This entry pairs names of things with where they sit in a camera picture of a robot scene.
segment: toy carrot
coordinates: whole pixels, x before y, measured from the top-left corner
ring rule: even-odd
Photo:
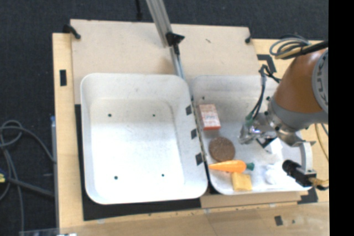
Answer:
[[[210,164],[209,168],[214,170],[242,173],[246,169],[253,170],[254,163],[251,162],[246,164],[242,160],[228,160],[228,161]]]

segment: dark floor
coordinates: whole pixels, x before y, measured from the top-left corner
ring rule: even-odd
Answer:
[[[329,0],[165,0],[172,23],[249,27],[254,38],[327,39]],[[144,20],[151,21],[142,0]],[[134,0],[0,0],[0,125],[19,120],[51,149],[54,114],[51,34],[71,18],[135,20]],[[53,190],[53,167],[25,135],[8,147],[19,179]],[[7,169],[4,156],[0,167]],[[4,186],[0,185],[0,195]],[[24,229],[55,226],[54,201],[23,190]],[[0,200],[0,235],[18,235],[17,188]]]

